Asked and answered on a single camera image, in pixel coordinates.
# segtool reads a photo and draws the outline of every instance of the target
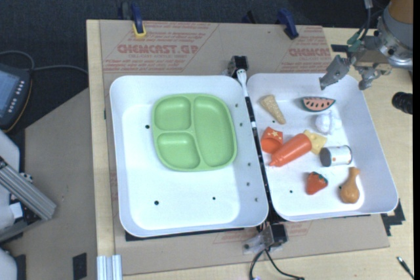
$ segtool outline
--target green divided plate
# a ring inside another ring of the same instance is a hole
[[[152,110],[157,156],[181,171],[221,169],[236,156],[236,136],[227,105],[210,94],[174,94]]]

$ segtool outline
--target toy can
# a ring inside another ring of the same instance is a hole
[[[325,167],[349,165],[353,160],[352,150],[347,145],[324,147],[320,152],[321,163]]]

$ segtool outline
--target watermelon slice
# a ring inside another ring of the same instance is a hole
[[[330,108],[335,103],[335,99],[325,97],[304,97],[302,98],[302,102],[305,109],[311,112],[320,112]]]
[[[308,195],[314,195],[326,186],[328,186],[328,180],[326,178],[317,172],[311,172],[306,181],[306,193]]]

